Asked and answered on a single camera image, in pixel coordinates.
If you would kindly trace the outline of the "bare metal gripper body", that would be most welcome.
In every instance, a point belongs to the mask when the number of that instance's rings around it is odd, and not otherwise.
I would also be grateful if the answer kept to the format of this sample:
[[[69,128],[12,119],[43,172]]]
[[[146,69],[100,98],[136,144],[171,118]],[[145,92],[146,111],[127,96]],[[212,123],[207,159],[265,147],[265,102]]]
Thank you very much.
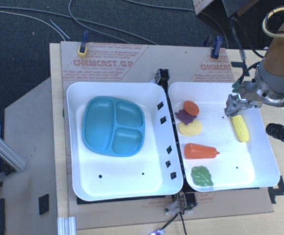
[[[238,91],[239,103],[243,103],[243,109],[260,108],[263,104],[284,107],[284,94],[271,89],[259,80],[244,81]]]

